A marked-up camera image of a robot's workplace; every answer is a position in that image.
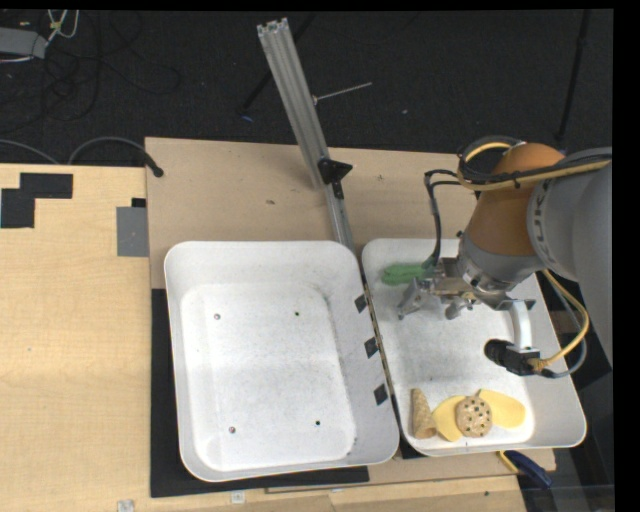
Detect yellow flat slice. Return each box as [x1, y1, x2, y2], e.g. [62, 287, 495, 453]
[431, 394, 467, 444]
[475, 389, 527, 429]

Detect green toy vegetable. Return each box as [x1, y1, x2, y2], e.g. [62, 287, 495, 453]
[383, 263, 427, 287]

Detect tan waffle cone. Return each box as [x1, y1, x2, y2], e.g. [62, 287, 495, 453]
[410, 388, 438, 440]

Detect white plastic tray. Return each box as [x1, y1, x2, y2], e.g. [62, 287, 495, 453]
[361, 237, 587, 457]
[163, 240, 400, 483]

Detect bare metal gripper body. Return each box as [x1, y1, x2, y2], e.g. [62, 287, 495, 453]
[427, 257, 512, 308]

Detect chocolate chip biscuit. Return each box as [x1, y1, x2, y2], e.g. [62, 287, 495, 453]
[455, 395, 494, 439]

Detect black cylinder on white bracket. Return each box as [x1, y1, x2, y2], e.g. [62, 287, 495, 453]
[483, 298, 542, 377]

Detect brown cardboard board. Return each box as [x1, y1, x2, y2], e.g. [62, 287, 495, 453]
[144, 137, 558, 494]

